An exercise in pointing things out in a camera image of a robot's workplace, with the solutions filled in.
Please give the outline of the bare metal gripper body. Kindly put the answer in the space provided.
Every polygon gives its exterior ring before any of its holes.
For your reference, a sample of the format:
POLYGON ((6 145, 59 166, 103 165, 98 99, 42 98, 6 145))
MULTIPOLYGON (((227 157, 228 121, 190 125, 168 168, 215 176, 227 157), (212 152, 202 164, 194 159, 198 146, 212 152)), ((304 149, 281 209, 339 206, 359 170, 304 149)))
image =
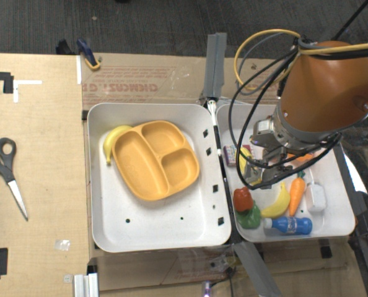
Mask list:
POLYGON ((250 142, 263 148, 261 162, 264 165, 273 162, 277 166, 278 163, 284 164, 296 159, 297 139, 278 119, 257 121, 250 142))

